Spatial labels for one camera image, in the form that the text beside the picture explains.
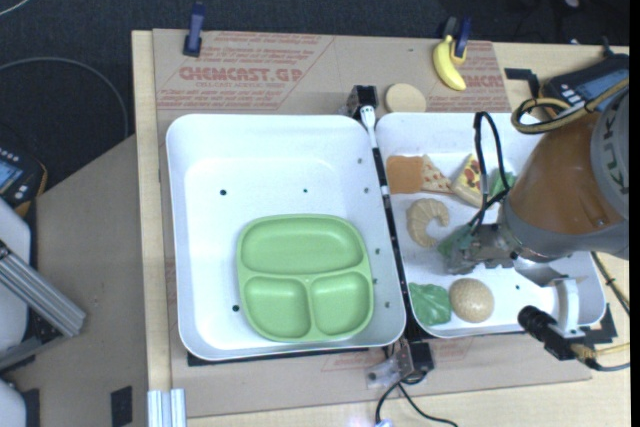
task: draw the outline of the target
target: beige round object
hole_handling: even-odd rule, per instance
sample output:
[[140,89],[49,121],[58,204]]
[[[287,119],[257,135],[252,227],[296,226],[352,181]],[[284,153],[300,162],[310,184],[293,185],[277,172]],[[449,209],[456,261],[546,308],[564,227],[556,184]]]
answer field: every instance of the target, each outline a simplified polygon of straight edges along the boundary
[[449,301],[458,317],[474,324],[484,322],[493,313],[493,294],[487,285],[477,279],[454,281],[449,287]]
[[390,112],[424,112],[427,99],[420,90],[411,84],[393,84],[384,97]]

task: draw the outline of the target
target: green plate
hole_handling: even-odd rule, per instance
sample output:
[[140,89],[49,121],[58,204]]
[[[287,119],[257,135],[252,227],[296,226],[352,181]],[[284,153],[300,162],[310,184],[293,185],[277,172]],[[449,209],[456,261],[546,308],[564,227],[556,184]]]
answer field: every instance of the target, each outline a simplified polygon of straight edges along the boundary
[[341,217],[256,219],[240,233],[236,262],[242,308],[265,338],[346,338],[371,320],[369,257],[358,230]]

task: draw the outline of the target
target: banana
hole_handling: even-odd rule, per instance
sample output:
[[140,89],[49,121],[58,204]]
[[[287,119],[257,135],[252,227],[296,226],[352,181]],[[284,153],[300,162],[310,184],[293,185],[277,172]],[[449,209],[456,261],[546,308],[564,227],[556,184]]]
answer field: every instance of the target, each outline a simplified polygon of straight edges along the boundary
[[451,58],[451,48],[453,45],[453,36],[447,35],[433,50],[433,64],[440,79],[451,89],[456,91],[464,91],[467,85],[456,70]]

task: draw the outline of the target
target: wooden table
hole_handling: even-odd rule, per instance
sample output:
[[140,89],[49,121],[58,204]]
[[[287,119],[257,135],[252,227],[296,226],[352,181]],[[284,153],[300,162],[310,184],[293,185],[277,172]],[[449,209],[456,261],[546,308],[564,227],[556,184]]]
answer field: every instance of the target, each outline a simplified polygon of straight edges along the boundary
[[[504,68],[535,71],[541,80],[584,67],[601,55],[599,47],[539,44],[494,44],[498,62]],[[168,339],[166,281],[162,234],[161,192],[158,182],[159,150],[156,124],[153,37],[149,31],[132,33],[135,88],[136,139],[139,173],[139,202],[146,316],[147,368],[150,390],[173,387]],[[511,86],[510,100],[527,94],[526,84]],[[605,256],[618,283],[628,292],[629,265]],[[629,340],[629,319],[607,290],[618,343]],[[628,358],[622,353],[611,362]],[[622,426],[630,425],[630,371],[594,373],[593,379],[544,386],[486,390],[419,397],[416,403],[429,414],[449,418],[460,426]],[[241,415],[190,419],[190,426],[364,426],[373,425],[375,402],[348,403]],[[426,425],[404,399],[389,399],[383,417],[396,427]]]

